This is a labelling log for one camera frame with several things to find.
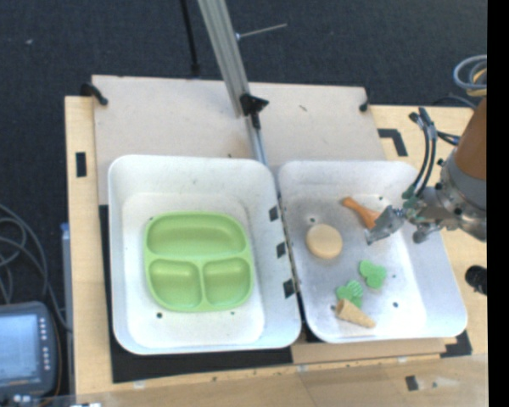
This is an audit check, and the beige round biscuit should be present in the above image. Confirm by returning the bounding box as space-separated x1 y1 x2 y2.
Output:
305 223 344 260

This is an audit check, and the green divided plate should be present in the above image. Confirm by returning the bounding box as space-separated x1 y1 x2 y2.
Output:
143 210 255 314

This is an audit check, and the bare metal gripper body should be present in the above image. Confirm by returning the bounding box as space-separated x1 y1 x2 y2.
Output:
401 183 488 245

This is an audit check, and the orange carrot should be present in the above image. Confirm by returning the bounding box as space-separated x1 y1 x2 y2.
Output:
341 196 383 231

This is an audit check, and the white plastic tray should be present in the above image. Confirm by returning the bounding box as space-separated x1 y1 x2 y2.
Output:
276 159 469 344
107 153 303 356

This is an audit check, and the pale wood board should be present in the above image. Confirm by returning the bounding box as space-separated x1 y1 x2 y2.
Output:
90 74 450 365

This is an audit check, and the thin black and white rod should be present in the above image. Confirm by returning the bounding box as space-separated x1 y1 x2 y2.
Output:
277 195 302 297

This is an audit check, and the beige ice cream cone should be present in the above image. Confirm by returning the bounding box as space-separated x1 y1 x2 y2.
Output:
334 298 378 330

